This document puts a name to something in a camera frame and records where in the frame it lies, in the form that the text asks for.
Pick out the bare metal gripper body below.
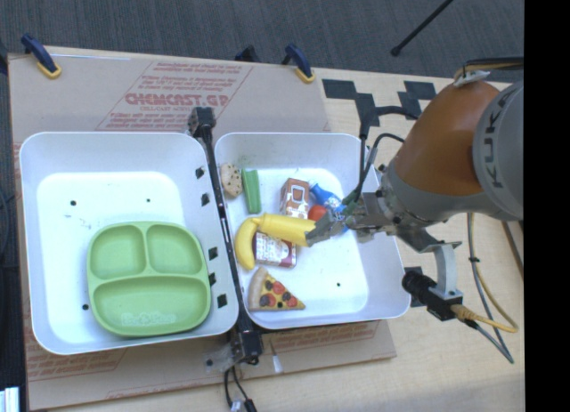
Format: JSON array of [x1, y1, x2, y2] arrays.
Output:
[[345, 190, 404, 243]]

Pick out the yellow bottle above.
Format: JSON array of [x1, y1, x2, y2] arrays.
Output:
[[250, 212, 318, 248]]

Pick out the blue bottle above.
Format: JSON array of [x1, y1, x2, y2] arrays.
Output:
[[308, 182, 347, 216]]

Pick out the white plastic tray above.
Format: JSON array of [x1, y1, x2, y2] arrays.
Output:
[[18, 130, 240, 356], [213, 132, 412, 331]]

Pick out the brown and white carton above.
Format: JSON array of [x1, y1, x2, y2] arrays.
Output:
[[279, 177, 312, 221]]

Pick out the red and white packet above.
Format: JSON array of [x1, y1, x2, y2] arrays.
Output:
[[251, 231, 298, 270]]

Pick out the green celery stick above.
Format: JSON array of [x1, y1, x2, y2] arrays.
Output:
[[240, 167, 264, 215]]

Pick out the yellow banana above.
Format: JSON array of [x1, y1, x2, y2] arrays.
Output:
[[233, 216, 262, 271]]

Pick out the pizza slice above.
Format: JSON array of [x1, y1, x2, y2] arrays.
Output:
[[246, 265, 307, 312]]

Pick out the thin black and white rod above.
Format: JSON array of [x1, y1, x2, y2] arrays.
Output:
[[200, 127, 253, 334]]

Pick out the beige chocolate chip biscuit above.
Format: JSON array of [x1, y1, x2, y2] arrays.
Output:
[[219, 162, 244, 199]]

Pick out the green divided plate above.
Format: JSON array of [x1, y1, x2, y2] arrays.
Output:
[[85, 221, 213, 338]]

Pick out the black stand pole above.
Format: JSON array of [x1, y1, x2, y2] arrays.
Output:
[[389, 0, 503, 57]]

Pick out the brown cardboard board, red print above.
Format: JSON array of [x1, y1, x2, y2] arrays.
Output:
[[7, 44, 398, 412]]

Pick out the black cylinder on white bracket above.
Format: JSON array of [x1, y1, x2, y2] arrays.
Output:
[[400, 240, 465, 323]]

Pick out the black block with thin wires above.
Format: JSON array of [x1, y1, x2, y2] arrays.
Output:
[[187, 106, 218, 137], [228, 327, 265, 366]]

